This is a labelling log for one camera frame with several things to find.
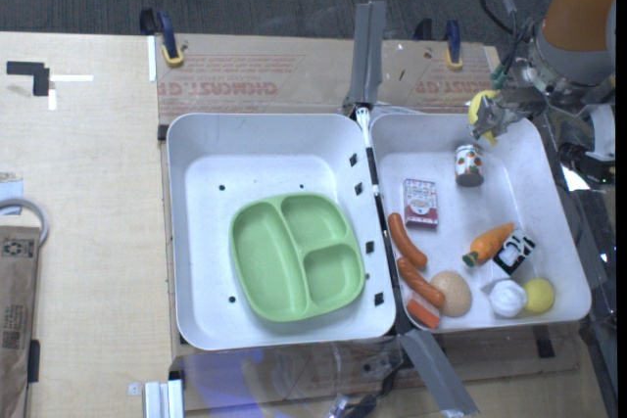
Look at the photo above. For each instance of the green divided plate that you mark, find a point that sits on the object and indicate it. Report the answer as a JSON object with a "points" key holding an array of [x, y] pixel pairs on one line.
{"points": [[294, 259]]}

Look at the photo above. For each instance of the brown paper bag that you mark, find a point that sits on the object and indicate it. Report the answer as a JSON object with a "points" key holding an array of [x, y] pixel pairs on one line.
{"points": [[17, 308]]}

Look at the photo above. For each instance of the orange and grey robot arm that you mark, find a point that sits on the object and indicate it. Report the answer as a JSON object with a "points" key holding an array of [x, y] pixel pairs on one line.
{"points": [[580, 0]]}

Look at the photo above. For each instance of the yellow ball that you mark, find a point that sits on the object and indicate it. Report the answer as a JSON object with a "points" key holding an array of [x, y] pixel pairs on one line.
{"points": [[540, 295]]}

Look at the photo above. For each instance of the white plastic tray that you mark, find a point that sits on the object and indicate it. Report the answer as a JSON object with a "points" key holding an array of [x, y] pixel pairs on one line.
{"points": [[210, 220], [519, 191]]}

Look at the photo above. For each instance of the brown cardboard board red print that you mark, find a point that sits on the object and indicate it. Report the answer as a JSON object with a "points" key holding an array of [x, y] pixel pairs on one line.
{"points": [[274, 85]]}

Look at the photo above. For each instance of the orange and white slice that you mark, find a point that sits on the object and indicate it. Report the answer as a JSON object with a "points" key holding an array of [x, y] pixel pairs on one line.
{"points": [[423, 314]]}

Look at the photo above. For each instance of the black cylinder on white bracket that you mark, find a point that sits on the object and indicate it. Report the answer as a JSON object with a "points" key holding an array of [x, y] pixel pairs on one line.
{"points": [[588, 159]]}

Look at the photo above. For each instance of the orange-brown sausage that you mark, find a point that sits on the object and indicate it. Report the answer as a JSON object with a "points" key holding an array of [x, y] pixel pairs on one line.
{"points": [[406, 242], [421, 283]]}

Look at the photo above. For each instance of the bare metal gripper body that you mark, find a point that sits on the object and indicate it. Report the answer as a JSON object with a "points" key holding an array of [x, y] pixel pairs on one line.
{"points": [[531, 89]]}

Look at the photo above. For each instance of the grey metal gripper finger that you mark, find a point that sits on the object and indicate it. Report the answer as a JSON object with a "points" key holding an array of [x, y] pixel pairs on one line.
{"points": [[504, 121], [484, 113]]}

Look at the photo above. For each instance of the orange carrot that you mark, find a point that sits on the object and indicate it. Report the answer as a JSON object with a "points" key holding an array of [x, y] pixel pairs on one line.
{"points": [[490, 242]]}

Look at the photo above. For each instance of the black and white carton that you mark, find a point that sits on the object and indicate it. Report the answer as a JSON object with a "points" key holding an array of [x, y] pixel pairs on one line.
{"points": [[514, 254]]}

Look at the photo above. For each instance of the red and white carton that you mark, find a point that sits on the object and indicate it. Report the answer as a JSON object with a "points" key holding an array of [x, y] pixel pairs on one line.
{"points": [[420, 203]]}

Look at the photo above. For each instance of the white can with orange print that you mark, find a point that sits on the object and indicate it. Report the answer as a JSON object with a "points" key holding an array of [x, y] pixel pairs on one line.
{"points": [[469, 164]]}

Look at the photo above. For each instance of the yellow banana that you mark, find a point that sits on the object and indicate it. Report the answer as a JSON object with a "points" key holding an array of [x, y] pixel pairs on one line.
{"points": [[474, 105]]}

